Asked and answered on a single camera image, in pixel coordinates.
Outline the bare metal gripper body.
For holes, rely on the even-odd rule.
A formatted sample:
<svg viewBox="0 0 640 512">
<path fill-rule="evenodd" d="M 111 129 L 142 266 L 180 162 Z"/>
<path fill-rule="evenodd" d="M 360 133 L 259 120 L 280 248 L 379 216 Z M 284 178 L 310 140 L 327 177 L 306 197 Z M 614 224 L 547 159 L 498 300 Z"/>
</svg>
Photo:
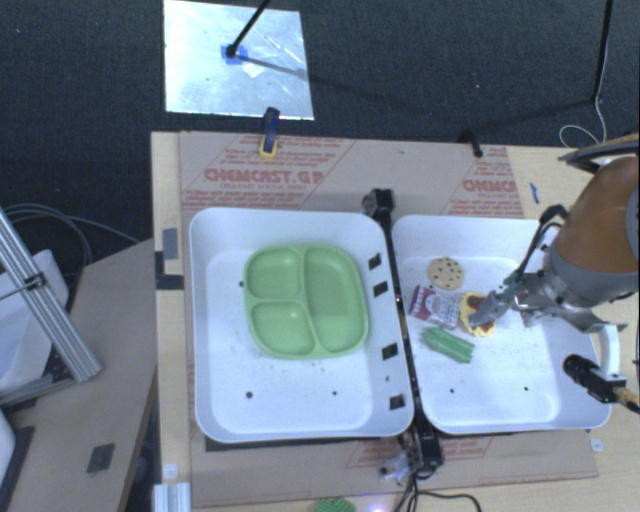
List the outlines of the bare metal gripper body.
<svg viewBox="0 0 640 512">
<path fill-rule="evenodd" d="M 510 301 L 510 307 L 520 314 L 525 327 L 555 318 L 574 328 L 595 328 L 593 306 L 551 271 L 524 273 Z"/>
</svg>

